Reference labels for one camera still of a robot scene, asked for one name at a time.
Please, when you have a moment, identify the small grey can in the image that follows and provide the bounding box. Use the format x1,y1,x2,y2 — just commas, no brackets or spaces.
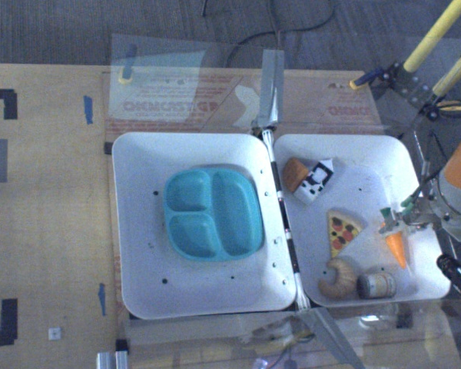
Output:
356,271,398,300

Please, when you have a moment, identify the thin black and white rod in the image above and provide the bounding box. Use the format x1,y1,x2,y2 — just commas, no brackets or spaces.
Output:
261,128,312,311

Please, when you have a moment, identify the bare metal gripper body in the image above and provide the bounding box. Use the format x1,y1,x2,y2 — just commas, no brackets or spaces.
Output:
402,194,449,229

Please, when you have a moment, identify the brown cardboard board red print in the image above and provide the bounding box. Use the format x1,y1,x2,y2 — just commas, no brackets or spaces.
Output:
101,69,460,369

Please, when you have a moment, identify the pizza slice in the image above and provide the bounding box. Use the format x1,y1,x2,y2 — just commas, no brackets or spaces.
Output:
326,208,364,261

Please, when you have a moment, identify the orange carrot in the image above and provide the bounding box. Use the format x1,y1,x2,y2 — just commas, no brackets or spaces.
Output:
378,205,409,271

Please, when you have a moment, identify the black cylinder on white bracket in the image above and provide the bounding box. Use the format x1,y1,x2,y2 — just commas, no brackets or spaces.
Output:
436,253,461,296

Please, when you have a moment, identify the brown bread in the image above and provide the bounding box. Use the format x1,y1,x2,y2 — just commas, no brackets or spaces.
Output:
282,157,310,194

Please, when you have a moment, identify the white plastic tray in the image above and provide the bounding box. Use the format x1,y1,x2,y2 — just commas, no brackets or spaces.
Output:
111,131,298,321
272,133,453,309

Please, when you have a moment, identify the blue divided plate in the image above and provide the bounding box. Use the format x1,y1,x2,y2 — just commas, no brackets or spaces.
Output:
162,167,266,263

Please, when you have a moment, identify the brown croissant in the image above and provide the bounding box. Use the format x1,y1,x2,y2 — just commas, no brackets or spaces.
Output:
317,258,359,300

